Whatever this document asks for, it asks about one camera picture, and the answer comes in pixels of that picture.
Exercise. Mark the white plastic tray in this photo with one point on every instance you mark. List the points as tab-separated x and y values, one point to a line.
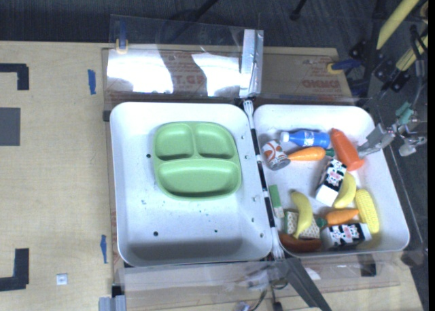
377	180
190	228

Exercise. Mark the green divided plate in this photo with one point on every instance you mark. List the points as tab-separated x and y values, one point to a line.
197	177

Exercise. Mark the orange carrot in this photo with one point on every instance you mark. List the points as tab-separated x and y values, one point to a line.
341	216
306	154

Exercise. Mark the brown sausage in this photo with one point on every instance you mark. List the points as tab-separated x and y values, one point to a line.
299	245

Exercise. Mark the green and white stick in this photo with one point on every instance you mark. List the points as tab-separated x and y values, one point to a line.
274	196

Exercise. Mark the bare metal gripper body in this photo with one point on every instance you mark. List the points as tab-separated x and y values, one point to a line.
404	129

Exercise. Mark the orange and white can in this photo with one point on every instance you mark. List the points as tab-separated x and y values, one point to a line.
275	155

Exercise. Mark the thin black and white rod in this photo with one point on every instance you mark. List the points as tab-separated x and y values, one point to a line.
260	167

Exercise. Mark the cow print milk carton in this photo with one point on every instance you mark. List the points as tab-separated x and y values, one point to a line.
346	235
331	180

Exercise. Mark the orange bottle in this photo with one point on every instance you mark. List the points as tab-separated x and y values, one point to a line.
345	151

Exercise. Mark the blue plastic bottle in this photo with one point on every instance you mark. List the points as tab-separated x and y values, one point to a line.
312	138

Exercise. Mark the yellow banana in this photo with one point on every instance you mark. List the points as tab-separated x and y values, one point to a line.
304	214
348	191

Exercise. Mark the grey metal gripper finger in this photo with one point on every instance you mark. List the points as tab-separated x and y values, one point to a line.
377	146
375	134

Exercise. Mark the yellow corn cob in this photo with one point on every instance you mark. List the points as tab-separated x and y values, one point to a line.
367	211

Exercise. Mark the small white square block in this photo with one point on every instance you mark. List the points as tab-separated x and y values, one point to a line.
61	279

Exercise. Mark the beige patterned cracker packet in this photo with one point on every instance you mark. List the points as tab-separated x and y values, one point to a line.
289	222

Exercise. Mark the brown cardboard board red print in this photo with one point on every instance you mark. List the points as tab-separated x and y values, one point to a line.
283	75

